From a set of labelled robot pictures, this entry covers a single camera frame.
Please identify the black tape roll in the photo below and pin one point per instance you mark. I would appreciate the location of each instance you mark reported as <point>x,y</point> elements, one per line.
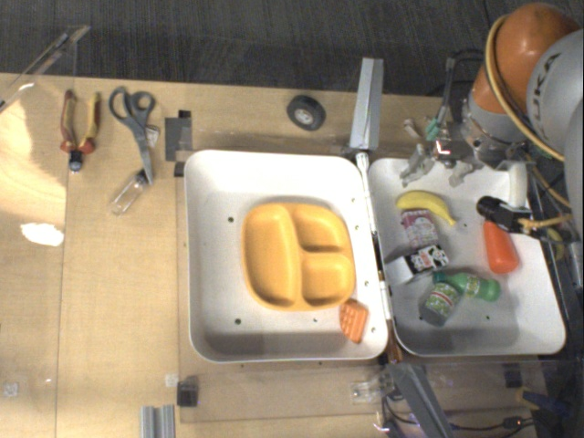
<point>305,112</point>

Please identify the white plastic tray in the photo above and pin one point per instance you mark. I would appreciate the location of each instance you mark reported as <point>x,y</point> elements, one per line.
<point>524,308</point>
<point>214,263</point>

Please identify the red and yellow pliers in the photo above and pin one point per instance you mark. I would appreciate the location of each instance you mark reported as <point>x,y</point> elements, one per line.
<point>87,142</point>

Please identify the green plastic bottle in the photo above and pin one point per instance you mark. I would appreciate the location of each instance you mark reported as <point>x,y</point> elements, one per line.
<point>479,287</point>

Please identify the black and white carton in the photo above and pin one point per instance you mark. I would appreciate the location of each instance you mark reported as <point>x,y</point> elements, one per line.
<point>422,260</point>

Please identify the black cylinder on white bracket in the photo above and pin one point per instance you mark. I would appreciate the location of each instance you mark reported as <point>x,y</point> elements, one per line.
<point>499,211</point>

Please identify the orange divided plate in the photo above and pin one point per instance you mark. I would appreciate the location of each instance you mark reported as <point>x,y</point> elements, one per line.
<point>274,253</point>

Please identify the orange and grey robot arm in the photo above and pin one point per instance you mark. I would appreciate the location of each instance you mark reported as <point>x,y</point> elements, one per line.
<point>524,44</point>

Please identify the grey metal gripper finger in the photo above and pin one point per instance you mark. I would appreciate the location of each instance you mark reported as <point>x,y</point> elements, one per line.
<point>417,164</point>
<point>461,174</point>

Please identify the grey scissors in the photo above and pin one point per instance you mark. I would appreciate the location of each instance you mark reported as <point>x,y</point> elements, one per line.
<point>139,126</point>

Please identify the green and white can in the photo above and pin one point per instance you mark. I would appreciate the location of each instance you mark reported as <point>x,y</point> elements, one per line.
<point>439,304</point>

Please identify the clear plastic bottle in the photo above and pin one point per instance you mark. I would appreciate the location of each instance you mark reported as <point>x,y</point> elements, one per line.
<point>128,193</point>

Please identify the orange carrot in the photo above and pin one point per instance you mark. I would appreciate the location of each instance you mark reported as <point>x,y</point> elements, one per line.
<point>499,249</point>

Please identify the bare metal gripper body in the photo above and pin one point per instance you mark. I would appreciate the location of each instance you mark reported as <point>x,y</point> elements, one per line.
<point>476,146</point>

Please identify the orange biscuit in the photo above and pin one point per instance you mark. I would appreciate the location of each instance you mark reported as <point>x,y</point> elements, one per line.
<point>353,320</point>

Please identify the yellow banana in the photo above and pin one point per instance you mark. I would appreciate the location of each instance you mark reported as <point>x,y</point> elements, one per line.
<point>426,200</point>

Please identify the pink and white carton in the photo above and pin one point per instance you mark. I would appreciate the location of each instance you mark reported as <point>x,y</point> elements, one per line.
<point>419,228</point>

